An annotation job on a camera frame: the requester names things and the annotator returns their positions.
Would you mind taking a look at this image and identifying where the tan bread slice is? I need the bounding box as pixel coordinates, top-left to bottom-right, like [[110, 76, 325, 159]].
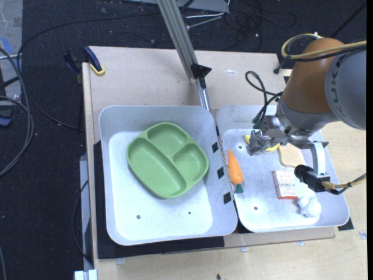
[[277, 142, 307, 169]]

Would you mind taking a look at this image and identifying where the white cotton ball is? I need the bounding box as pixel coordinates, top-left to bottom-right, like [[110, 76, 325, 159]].
[[297, 195, 322, 218]]

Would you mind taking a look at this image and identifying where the white plastic tray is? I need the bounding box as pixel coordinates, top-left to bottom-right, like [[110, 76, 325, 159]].
[[98, 104, 238, 247], [215, 104, 351, 234]]

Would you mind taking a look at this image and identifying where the red and white carton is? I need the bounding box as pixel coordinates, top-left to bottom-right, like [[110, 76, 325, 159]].
[[272, 170, 301, 200]]

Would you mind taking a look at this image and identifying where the yellow banana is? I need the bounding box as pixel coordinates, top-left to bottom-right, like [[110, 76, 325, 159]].
[[244, 134, 280, 153]]

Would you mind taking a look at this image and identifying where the pale wood board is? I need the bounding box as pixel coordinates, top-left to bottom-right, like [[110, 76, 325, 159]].
[[88, 45, 336, 249]]

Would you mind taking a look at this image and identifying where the green divided plate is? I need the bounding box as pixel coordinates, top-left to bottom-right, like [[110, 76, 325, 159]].
[[125, 121, 210, 200]]

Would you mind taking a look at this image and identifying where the orange carrot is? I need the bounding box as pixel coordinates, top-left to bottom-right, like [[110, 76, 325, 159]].
[[227, 149, 245, 194]]

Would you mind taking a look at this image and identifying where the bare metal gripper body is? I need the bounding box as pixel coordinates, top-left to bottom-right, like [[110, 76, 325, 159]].
[[258, 115, 290, 148]]

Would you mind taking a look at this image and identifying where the black cylinder on white bracket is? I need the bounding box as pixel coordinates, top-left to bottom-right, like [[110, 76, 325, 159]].
[[294, 141, 332, 193]]

